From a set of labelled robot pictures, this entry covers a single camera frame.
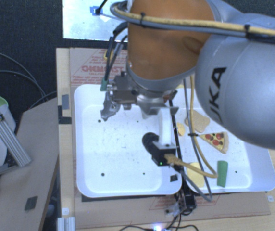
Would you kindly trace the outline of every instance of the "white tray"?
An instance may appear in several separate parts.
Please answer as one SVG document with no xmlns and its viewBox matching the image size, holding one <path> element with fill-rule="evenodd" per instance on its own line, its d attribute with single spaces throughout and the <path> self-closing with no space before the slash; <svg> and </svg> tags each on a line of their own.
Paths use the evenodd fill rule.
<svg viewBox="0 0 275 231">
<path fill-rule="evenodd" d="M 87 197 L 167 195 L 179 191 L 180 174 L 158 167 L 142 144 L 147 132 L 159 134 L 157 116 L 144 120 L 140 108 L 119 112 L 104 122 L 105 92 L 100 85 L 75 91 L 77 186 Z M 171 182 L 171 176 L 178 180 Z"/>
<path fill-rule="evenodd" d="M 104 122 L 100 116 L 104 97 L 100 85 L 82 85 L 75 91 L 77 185 L 80 192 L 87 197 L 165 195 L 177 192 L 181 187 L 180 175 L 170 167 L 156 166 L 141 142 L 147 132 L 159 134 L 157 116 L 144 120 L 140 108 L 133 105 L 129 111 L 121 108 Z M 178 89 L 173 103 L 179 107 L 176 121 L 184 123 L 186 110 L 182 89 Z M 194 109 L 205 115 L 196 98 Z M 220 131 L 226 130 L 211 120 L 205 133 Z M 212 192 L 272 190 L 275 187 L 275 172 L 268 150 L 244 143 L 230 132 L 228 135 L 227 154 L 220 153 L 198 138 L 214 169 L 218 160 L 229 163 L 225 188 L 217 186 L 216 179 L 208 179 Z M 179 137 L 179 140 L 183 160 L 196 162 L 190 137 Z M 178 180 L 171 182 L 173 175 L 177 175 Z M 207 193 L 206 187 L 201 190 Z"/>
<path fill-rule="evenodd" d="M 188 98 L 190 99 L 191 89 L 188 89 Z M 176 121 L 184 123 L 187 117 L 185 109 L 184 90 L 178 89 L 178 94 L 173 100 L 173 105 L 180 107 L 175 115 Z M 201 108 L 200 103 L 194 95 L 194 110 L 207 116 Z M 225 128 L 210 119 L 210 124 L 203 133 L 213 133 L 226 131 Z M 224 160 L 228 162 L 228 172 L 226 177 L 226 186 L 217 186 L 217 179 L 208 178 L 212 193 L 237 193 L 237 192 L 263 192 L 270 191 L 275 187 L 275 171 L 267 149 L 246 143 L 232 133 L 228 132 L 229 149 L 223 154 L 209 145 L 206 141 L 197 138 L 200 147 L 210 163 L 217 171 L 217 162 Z M 188 136 L 179 137 L 181 154 L 185 162 L 197 162 L 191 139 Z M 201 188 L 203 193 L 207 193 L 207 188 Z"/>
</svg>

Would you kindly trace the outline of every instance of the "cable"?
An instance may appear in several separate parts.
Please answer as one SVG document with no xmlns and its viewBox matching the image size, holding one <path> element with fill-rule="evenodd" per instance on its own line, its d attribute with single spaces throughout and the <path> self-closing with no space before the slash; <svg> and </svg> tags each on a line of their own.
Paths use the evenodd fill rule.
<svg viewBox="0 0 275 231">
<path fill-rule="evenodd" d="M 29 109 L 32 109 L 32 108 L 33 108 L 36 104 L 38 104 L 40 101 L 42 101 L 43 99 L 45 99 L 45 98 L 47 98 L 47 97 L 49 97 L 49 96 L 51 96 L 51 95 L 53 95 L 53 94 L 56 94 L 56 93 L 57 93 L 57 91 L 53 91 L 53 92 L 50 92 L 50 93 L 48 93 L 47 95 L 41 97 L 41 98 L 38 99 L 35 103 L 33 103 L 33 104 L 29 107 Z"/>
<path fill-rule="evenodd" d="M 21 63 L 17 62 L 15 59 L 13 59 L 10 56 L 5 55 L 3 53 L 0 53 L 0 56 L 5 57 L 6 59 L 8 59 L 8 60 L 12 61 L 13 63 L 17 64 L 19 67 L 21 67 L 24 71 L 27 72 L 27 74 L 32 78 L 33 81 L 35 81 L 37 83 L 35 77 Z"/>
<path fill-rule="evenodd" d="M 189 114 L 189 106 L 188 106 L 188 93 L 187 93 L 187 82 L 186 82 L 186 79 L 184 79 L 183 81 L 184 83 L 184 91 L 185 91 L 185 101 L 186 101 L 186 113 L 187 113 L 187 118 L 188 118 L 188 125 L 189 125 L 189 129 L 190 129 L 190 133 L 193 133 L 193 129 L 192 129 L 192 122 L 191 122 L 191 116 Z M 193 101 L 194 101 L 194 80 L 193 80 L 193 77 L 191 76 L 191 106 L 193 107 Z M 200 156 L 199 156 L 199 152 L 201 152 L 200 150 L 200 147 L 199 147 L 199 150 L 197 149 L 197 146 L 196 146 L 196 140 L 193 139 L 194 136 L 191 136 L 191 140 L 192 140 L 192 145 L 193 145 L 193 149 L 194 149 L 194 152 L 195 152 L 195 155 L 197 157 L 197 160 L 198 160 L 198 163 L 200 165 L 200 168 L 201 170 L 204 171 L 204 168 L 203 168 L 203 165 L 201 163 L 201 160 L 200 160 Z M 206 183 L 206 187 L 207 187 L 207 190 L 208 190 L 208 193 L 209 193 L 209 198 L 203 196 L 203 198 L 207 201 L 212 201 L 212 192 L 211 192 L 211 189 L 210 189 L 210 186 L 209 186 L 209 182 L 208 182 L 208 179 L 204 176 L 204 180 L 205 180 L 205 183 Z M 192 185 L 196 191 L 198 193 L 200 193 L 200 189 L 195 185 L 193 184 Z"/>
<path fill-rule="evenodd" d="M 208 189 L 209 191 L 209 197 L 207 197 L 199 188 L 198 186 L 189 178 L 189 176 L 183 171 L 183 169 L 178 171 L 190 184 L 191 186 L 198 192 L 198 194 L 206 201 L 211 202 L 213 200 L 213 195 L 210 191 L 210 188 Z"/>
<path fill-rule="evenodd" d="M 107 79 L 109 78 L 111 69 L 112 69 L 112 67 L 114 65 L 114 62 L 115 62 L 116 58 L 118 57 L 119 53 L 123 49 L 123 46 L 124 46 L 123 43 L 124 43 L 124 41 L 125 41 L 126 38 L 127 38 L 127 35 L 122 38 L 122 40 L 120 41 L 120 43 L 117 43 L 117 45 L 115 47 L 115 50 L 113 51 L 113 57 L 112 57 L 110 66 L 109 66 L 108 70 L 106 71 Z"/>
<path fill-rule="evenodd" d="M 275 36 L 275 30 L 250 26 L 249 30 L 244 25 L 222 23 L 206 20 L 183 20 L 158 18 L 135 13 L 128 13 L 121 9 L 125 2 L 117 2 L 110 7 L 111 13 L 127 22 L 167 30 L 188 30 L 204 33 L 223 34 L 234 37 L 246 37 L 248 33 L 257 35 Z"/>
<path fill-rule="evenodd" d="M 192 132 L 194 132 L 194 122 L 193 122 L 193 102 L 194 102 L 194 79 L 193 79 L 193 76 L 190 76 L 190 82 L 191 82 L 191 97 L 190 97 L 190 122 L 191 122 L 191 128 L 192 128 Z M 214 178 L 217 178 L 218 177 L 218 174 L 216 173 L 216 171 L 211 167 L 211 165 L 208 163 L 208 161 L 206 160 L 203 152 L 201 151 L 200 149 L 200 145 L 196 139 L 196 136 L 193 136 L 193 140 L 194 140 L 194 143 L 200 153 L 200 156 L 203 160 L 203 162 L 205 163 L 205 165 L 207 166 L 207 168 L 213 173 L 213 175 L 215 175 Z"/>
<path fill-rule="evenodd" d="M 39 89 L 42 96 L 43 96 L 43 94 L 46 95 L 45 92 L 43 91 L 43 89 L 40 87 L 40 85 L 37 82 L 35 82 L 33 79 L 31 79 L 30 77 L 28 77 L 24 74 L 21 74 L 19 72 L 11 71 L 11 70 L 0 70 L 0 74 L 3 74 L 3 73 L 18 75 L 18 76 L 21 76 L 23 78 L 26 78 L 27 80 L 31 81 Z"/>
<path fill-rule="evenodd" d="M 195 226 L 195 225 L 186 225 L 186 226 L 182 226 L 182 227 L 171 227 L 172 229 L 176 229 L 175 231 L 177 231 L 178 229 L 185 229 L 185 228 L 195 228 L 196 231 L 199 231 L 199 229 Z"/>
<path fill-rule="evenodd" d="M 216 173 L 215 174 L 210 174 L 210 173 L 207 173 L 205 171 L 200 170 L 197 167 L 192 166 L 191 164 L 183 162 L 181 159 L 176 157 L 174 154 L 165 154 L 164 158 L 167 160 L 168 164 L 175 164 L 175 165 L 178 165 L 178 166 L 185 166 L 185 167 L 187 167 L 189 169 L 192 169 L 193 171 L 195 171 L 195 172 L 197 172 L 201 175 L 207 176 L 209 178 L 217 178 L 218 177 L 218 175 Z"/>
<path fill-rule="evenodd" d="M 134 225 L 125 226 L 122 229 L 120 229 L 119 231 L 123 231 L 123 230 L 125 230 L 127 228 L 135 228 L 135 229 L 140 229 L 140 230 L 145 230 L 145 231 L 153 231 L 153 229 L 146 229 L 146 228 L 142 228 L 142 227 L 134 226 Z"/>
<path fill-rule="evenodd" d="M 178 216 L 175 216 L 172 222 L 165 228 L 165 229 L 170 229 L 172 225 L 176 222 Z"/>
<path fill-rule="evenodd" d="M 108 1 L 108 0 L 104 0 L 104 1 L 102 2 L 102 4 L 95 10 L 95 12 L 96 12 L 97 15 L 100 14 L 101 9 L 103 8 L 103 6 L 106 4 L 107 1 Z"/>
<path fill-rule="evenodd" d="M 181 213 L 183 216 L 188 216 L 188 215 L 190 215 L 191 213 L 192 213 L 192 211 L 193 210 L 189 210 L 188 212 L 186 212 L 186 210 L 183 212 L 183 213 Z"/>
<path fill-rule="evenodd" d="M 111 59 L 111 53 L 112 53 L 112 48 L 115 44 L 115 40 L 116 37 L 122 32 L 124 31 L 126 28 L 128 27 L 127 22 L 122 22 L 120 25 L 118 25 L 118 27 L 113 31 L 113 37 L 110 37 L 109 40 L 109 46 L 108 46 L 108 50 L 106 53 L 107 56 L 107 64 L 106 64 L 106 70 L 105 70 L 105 75 L 104 75 L 104 81 L 108 81 L 109 78 L 109 74 L 110 71 L 112 69 L 112 63 L 110 64 L 110 59 Z M 121 41 L 121 43 L 123 44 L 124 40 L 126 39 L 126 37 L 124 37 Z"/>
<path fill-rule="evenodd" d="M 180 223 L 181 223 L 181 214 L 179 215 L 179 221 L 178 221 L 178 225 L 177 225 L 177 227 L 176 227 L 176 230 L 175 230 L 175 231 L 177 231 L 177 230 L 179 229 L 179 227 L 180 227 Z"/>
</svg>

